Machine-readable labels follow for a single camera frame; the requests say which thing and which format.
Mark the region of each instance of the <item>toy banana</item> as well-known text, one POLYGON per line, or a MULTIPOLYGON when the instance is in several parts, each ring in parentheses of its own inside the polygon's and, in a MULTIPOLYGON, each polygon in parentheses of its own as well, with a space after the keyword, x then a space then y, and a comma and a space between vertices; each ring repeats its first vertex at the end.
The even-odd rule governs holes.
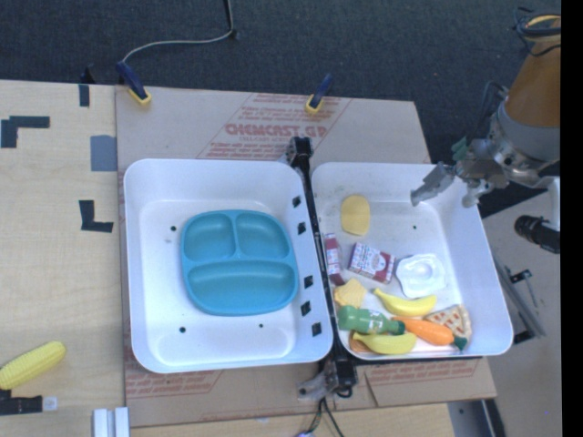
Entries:
POLYGON ((396 316, 424 316, 431 312, 437 303, 437 297, 435 295, 423 296, 415 300, 405 300, 398 296, 385 293, 378 288, 373 293, 379 297, 386 309, 396 316))
POLYGON ((12 390, 34 379, 56 366, 65 357, 65 353, 63 343, 50 341, 18 356, 0 369, 0 390, 12 390))
POLYGON ((403 335, 363 335, 356 331, 353 338, 380 354, 406 354, 413 349, 417 342, 417 336, 411 332, 406 332, 403 335))

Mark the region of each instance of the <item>toy carrot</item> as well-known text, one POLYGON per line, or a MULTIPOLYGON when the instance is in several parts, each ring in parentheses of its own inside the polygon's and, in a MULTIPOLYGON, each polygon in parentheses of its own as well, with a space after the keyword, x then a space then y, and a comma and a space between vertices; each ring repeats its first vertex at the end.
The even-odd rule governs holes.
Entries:
POLYGON ((392 317, 393 320, 400 320, 406 330, 414 333, 422 340, 431 343, 432 345, 445 346, 452 343, 463 350, 467 344, 467 339, 464 337, 456 337, 449 327, 445 325, 436 324, 429 320, 411 319, 408 317, 392 317))

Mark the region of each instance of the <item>dark background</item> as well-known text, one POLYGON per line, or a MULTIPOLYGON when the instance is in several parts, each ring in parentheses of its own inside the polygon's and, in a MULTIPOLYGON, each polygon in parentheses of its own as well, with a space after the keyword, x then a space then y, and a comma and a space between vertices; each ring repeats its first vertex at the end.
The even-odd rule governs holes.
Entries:
MULTIPOLYGON (((230 2, 236 39, 138 52, 128 62, 142 82, 306 95, 332 73, 331 96, 414 101, 433 162, 446 163, 450 147, 476 127, 486 83, 510 87, 527 56, 512 28, 515 9, 561 7, 561 0, 230 2)), ((114 85, 116 62, 135 47, 228 30, 222 0, 0 7, 2 79, 77 83, 91 66, 98 84, 114 85)), ((482 197, 480 211, 486 217, 536 194, 510 185, 482 197)))

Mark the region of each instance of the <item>white tray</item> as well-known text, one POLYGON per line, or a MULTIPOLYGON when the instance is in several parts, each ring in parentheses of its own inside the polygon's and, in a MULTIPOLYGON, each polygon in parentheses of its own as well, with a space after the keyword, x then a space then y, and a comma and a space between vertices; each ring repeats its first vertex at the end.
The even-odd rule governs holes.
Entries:
POLYGON ((128 168, 124 195, 131 344, 146 369, 169 373, 314 362, 328 353, 330 314, 302 179, 293 169, 280 162, 144 159, 128 168), (199 213, 234 208, 266 212, 289 233, 300 288, 281 310, 213 316, 187 295, 180 267, 182 226, 199 213))
MULTIPOLYGON (((477 207, 464 208, 465 185, 456 180, 436 198, 413 207, 412 189, 423 184, 432 165, 371 163, 326 163, 312 175, 320 232, 335 233, 345 257, 344 267, 356 241, 387 252, 397 258, 434 253, 445 265, 445 288, 437 291, 435 310, 463 303, 472 320, 473 336, 465 349, 436 347, 418 340, 406 355, 385 356, 351 353, 366 361, 489 356, 504 353, 514 339, 512 324, 498 280, 494 261, 477 207), (371 225, 363 237, 342 230, 340 206, 351 194, 364 195, 371 206, 371 225)), ((369 292, 363 308, 387 314, 383 304, 371 292, 381 288, 404 296, 400 282, 393 277, 388 285, 343 271, 345 280, 358 279, 369 292)), ((340 331, 347 350, 348 332, 340 331)))

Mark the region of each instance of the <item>robotic hand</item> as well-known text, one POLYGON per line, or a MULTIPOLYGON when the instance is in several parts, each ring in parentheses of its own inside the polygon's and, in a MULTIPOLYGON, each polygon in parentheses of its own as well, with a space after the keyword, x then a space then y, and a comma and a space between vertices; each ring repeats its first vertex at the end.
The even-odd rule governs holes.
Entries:
POLYGON ((528 188, 546 188, 552 198, 552 219, 523 216, 515 230, 541 248, 559 253, 560 178, 541 177, 539 173, 560 159, 560 14, 520 10, 529 15, 516 16, 515 29, 529 55, 510 89, 494 83, 486 86, 478 126, 489 121, 487 136, 464 137, 456 143, 452 147, 455 164, 438 163, 424 184, 411 192, 411 202, 416 206, 433 198, 456 178, 467 184, 465 207, 474 206, 482 195, 505 188, 510 181, 528 188), (486 96, 492 95, 498 101, 493 112, 488 111, 486 102, 486 96))

